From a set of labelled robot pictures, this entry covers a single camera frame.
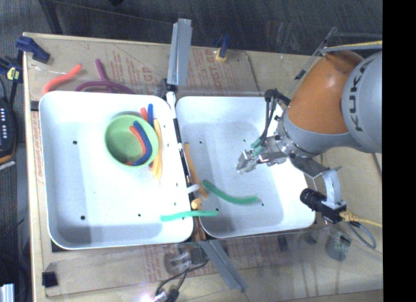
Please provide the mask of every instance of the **white object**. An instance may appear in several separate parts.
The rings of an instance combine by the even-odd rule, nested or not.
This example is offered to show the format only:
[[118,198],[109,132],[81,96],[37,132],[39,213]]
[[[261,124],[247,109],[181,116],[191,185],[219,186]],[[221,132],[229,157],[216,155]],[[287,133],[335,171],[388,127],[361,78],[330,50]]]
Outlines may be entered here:
[[[162,177],[116,164],[105,148],[110,120],[153,104],[162,130]],[[40,100],[48,227],[65,249],[164,244],[186,240],[192,218],[169,105],[152,95],[54,91]]]
[[[265,110],[262,97],[184,97],[177,102],[182,143],[189,143],[199,180],[207,179],[229,195],[261,199],[236,205],[209,192],[202,208],[218,210],[218,216],[202,217],[201,224],[215,238],[302,229],[315,220],[299,198],[307,188],[304,174],[289,160],[272,167],[260,164],[242,175],[235,169],[242,150],[263,132]],[[276,113],[281,114],[279,107]]]

